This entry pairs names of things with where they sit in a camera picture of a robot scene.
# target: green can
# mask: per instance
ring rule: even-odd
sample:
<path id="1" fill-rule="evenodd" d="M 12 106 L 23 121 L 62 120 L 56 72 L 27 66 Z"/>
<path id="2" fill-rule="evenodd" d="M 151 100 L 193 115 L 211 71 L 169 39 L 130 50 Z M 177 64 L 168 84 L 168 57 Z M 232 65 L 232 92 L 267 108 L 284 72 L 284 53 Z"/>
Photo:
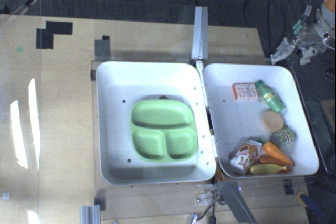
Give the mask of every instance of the green can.
<path id="1" fill-rule="evenodd" d="M 270 141 L 281 148 L 295 139 L 295 133 L 288 127 L 284 127 L 280 131 L 274 133 L 270 137 Z"/>

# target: wooden table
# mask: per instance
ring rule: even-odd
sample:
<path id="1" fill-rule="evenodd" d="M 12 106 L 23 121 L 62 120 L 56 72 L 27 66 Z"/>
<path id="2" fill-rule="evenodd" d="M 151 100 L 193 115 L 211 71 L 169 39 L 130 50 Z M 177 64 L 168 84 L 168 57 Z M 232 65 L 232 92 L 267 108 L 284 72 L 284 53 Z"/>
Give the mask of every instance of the wooden table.
<path id="1" fill-rule="evenodd" d="M 73 22 L 73 34 L 54 35 L 53 49 L 36 49 L 36 29 L 45 28 L 47 20 Z M 80 207 L 93 205 L 99 179 L 95 173 L 90 71 L 95 39 L 103 35 L 110 36 L 113 60 L 187 61 L 193 26 L 23 16 L 0 36 L 0 187 L 11 193 L 9 200 L 0 202 L 1 223 L 37 223 L 37 218 L 39 223 L 79 223 Z M 255 29 L 211 26 L 208 36 L 210 58 L 262 62 Z M 40 120 L 39 168 L 29 116 L 32 78 L 36 80 Z M 11 136 L 10 104 L 16 100 L 27 169 L 18 165 Z M 295 187 L 306 190 L 304 182 Z M 294 195 L 285 195 L 282 186 L 265 187 L 259 193 L 247 186 L 245 192 L 243 196 L 260 223 L 308 223 L 305 209 Z M 179 215 L 145 217 L 146 197 L 142 201 L 138 209 L 125 208 L 125 219 L 119 219 L 119 224 L 185 224 L 190 207 L 195 206 L 195 200 L 186 200 Z M 134 210 L 141 210 L 144 217 L 127 218 L 134 216 Z M 217 223 L 236 223 L 227 206 L 216 210 Z M 103 224 L 111 222 L 105 218 Z M 207 218 L 200 223 L 207 223 Z"/>

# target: brown round object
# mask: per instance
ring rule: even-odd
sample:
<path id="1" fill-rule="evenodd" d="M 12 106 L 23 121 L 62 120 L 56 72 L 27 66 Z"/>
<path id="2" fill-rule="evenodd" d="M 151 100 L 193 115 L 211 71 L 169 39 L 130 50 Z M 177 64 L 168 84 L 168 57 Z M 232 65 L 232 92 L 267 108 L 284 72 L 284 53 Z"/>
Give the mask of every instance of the brown round object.
<path id="1" fill-rule="evenodd" d="M 272 133 L 280 131 L 284 128 L 284 119 L 274 111 L 266 111 L 262 117 L 263 126 Z"/>

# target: orange carrot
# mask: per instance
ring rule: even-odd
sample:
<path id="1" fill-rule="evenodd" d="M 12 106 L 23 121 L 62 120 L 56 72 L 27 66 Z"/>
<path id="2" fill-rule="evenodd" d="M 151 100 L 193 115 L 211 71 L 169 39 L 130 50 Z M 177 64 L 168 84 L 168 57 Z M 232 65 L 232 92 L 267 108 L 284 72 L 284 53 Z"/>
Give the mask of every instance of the orange carrot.
<path id="1" fill-rule="evenodd" d="M 264 154 L 263 156 L 261 156 L 259 158 L 259 163 L 261 164 L 269 164 L 269 163 L 273 163 L 273 164 L 276 164 L 276 165 L 279 165 L 279 166 L 288 166 L 287 163 L 285 162 L 282 162 L 281 160 L 279 159 L 275 159 L 274 157 L 268 155 L 268 154 Z"/>
<path id="2" fill-rule="evenodd" d="M 263 146 L 264 151 L 275 159 L 278 159 L 288 165 L 294 166 L 294 163 L 283 153 L 275 144 L 267 142 Z"/>

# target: green plate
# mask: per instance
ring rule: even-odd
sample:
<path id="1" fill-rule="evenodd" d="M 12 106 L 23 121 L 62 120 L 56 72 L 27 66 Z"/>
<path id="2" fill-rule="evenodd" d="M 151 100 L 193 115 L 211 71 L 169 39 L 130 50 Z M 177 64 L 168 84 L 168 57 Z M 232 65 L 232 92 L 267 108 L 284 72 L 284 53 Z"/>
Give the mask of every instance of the green plate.
<path id="1" fill-rule="evenodd" d="M 195 117 L 183 102 L 140 101 L 132 108 L 130 125 L 134 150 L 146 161 L 182 161 L 197 151 Z"/>

